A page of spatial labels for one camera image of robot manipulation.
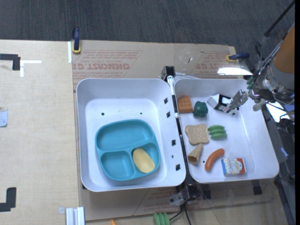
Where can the dark green toy broccoli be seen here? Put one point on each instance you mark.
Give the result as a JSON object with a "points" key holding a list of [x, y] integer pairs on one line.
{"points": [[200, 109]]}

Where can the thin black and white rod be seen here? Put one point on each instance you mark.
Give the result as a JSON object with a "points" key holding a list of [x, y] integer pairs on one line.
{"points": [[174, 102]]}

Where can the orange toy waffle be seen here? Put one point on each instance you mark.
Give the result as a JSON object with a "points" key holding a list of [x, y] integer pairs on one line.
{"points": [[185, 105]]}

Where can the brown cardboard board red print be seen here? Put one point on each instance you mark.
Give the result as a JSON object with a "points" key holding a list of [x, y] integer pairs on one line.
{"points": [[131, 62]]}

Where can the white plastic tray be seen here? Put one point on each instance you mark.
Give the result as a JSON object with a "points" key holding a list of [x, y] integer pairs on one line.
{"points": [[248, 137], [122, 95]]}

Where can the tan toy ice cream cone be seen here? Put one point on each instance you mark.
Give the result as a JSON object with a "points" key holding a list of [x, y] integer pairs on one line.
{"points": [[196, 154]]}

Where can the blue divided plate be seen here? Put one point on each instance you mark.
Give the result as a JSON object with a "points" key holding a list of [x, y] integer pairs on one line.
{"points": [[117, 137]]}

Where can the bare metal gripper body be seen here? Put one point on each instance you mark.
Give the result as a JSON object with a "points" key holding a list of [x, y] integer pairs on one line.
{"points": [[273, 93]]}

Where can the black cylinder on white bracket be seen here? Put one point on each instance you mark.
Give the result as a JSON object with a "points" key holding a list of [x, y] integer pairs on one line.
{"points": [[257, 106]]}

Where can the white and black small carton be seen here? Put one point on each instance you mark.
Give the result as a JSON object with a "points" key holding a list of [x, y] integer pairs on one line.
{"points": [[216, 102]]}

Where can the tan toy bread slice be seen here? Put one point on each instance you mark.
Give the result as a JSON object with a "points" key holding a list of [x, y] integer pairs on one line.
{"points": [[197, 134]]}

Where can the green toy pea pod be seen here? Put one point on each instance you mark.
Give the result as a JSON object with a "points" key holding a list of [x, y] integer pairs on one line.
{"points": [[161, 219], [217, 132]]}

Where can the yellow toy potato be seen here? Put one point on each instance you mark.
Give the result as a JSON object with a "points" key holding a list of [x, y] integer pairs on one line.
{"points": [[143, 160]]}

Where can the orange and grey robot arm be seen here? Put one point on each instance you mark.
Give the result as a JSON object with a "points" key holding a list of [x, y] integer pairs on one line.
{"points": [[286, 53]]}

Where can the orange toy sausage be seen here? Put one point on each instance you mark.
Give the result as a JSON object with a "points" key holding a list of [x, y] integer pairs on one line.
{"points": [[213, 159]]}

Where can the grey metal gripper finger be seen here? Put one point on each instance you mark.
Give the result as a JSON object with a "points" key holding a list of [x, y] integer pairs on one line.
{"points": [[242, 99], [234, 101]]}

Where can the white orange and blue carton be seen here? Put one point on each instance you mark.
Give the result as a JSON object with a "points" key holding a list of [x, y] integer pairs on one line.
{"points": [[234, 166]]}

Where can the orange toy carrot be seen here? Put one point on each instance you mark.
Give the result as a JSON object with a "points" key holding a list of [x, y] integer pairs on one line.
{"points": [[113, 222]]}

